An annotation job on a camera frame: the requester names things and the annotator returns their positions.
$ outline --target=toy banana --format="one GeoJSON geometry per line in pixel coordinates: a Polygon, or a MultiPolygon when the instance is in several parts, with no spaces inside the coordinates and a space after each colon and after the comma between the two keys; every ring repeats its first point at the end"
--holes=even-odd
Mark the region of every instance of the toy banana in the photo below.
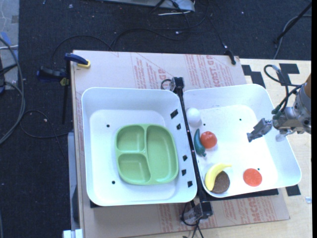
{"type": "Polygon", "coordinates": [[[212,190],[217,175],[225,168],[231,167],[231,164],[217,163],[211,166],[205,175],[205,185],[208,190],[212,190]]]}
{"type": "Polygon", "coordinates": [[[200,141],[200,131],[199,129],[196,130],[195,132],[195,136],[194,136],[194,146],[195,146],[195,151],[198,155],[200,156],[206,156],[205,153],[205,147],[202,145],[201,141],[200,141]]]}

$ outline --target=brown disc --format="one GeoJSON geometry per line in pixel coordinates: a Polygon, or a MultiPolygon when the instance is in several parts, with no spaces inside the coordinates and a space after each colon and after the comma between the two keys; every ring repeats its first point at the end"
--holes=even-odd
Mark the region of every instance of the brown disc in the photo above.
{"type": "Polygon", "coordinates": [[[214,181],[212,192],[215,194],[224,193],[229,189],[230,179],[225,171],[221,171],[214,181]]]}

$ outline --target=white ball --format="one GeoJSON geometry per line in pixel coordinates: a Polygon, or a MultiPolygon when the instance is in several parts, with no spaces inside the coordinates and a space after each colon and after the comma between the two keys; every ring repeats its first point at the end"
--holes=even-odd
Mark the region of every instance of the white ball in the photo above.
{"type": "Polygon", "coordinates": [[[186,116],[190,125],[197,125],[201,119],[199,110],[195,108],[189,108],[186,111],[186,116]]]}

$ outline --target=green plate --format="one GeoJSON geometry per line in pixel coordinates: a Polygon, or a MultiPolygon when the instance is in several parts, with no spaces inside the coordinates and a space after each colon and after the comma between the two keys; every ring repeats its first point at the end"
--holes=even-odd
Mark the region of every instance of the green plate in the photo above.
{"type": "Polygon", "coordinates": [[[178,174],[178,157],[172,134],[157,124],[121,127],[115,136],[120,177],[130,184],[167,183],[178,174]]]}

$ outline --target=dark floor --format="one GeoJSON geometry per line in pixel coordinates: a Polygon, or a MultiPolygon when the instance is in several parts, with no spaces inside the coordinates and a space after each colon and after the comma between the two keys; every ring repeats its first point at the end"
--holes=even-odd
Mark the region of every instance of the dark floor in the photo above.
{"type": "MultiPolygon", "coordinates": [[[[19,63],[25,110],[31,110],[21,124],[38,138],[18,126],[0,144],[5,238],[56,238],[70,229],[67,136],[39,138],[53,136],[50,123],[56,134],[72,130],[70,93],[63,125],[63,87],[40,82],[41,66],[64,68],[64,54],[78,49],[222,55],[223,44],[241,58],[311,60],[311,8],[285,34],[277,55],[273,41],[312,0],[196,0],[195,13],[167,16],[158,14],[171,10],[96,0],[43,1],[20,0],[19,63]]],[[[0,136],[20,104],[15,90],[0,96],[0,136]]]]}

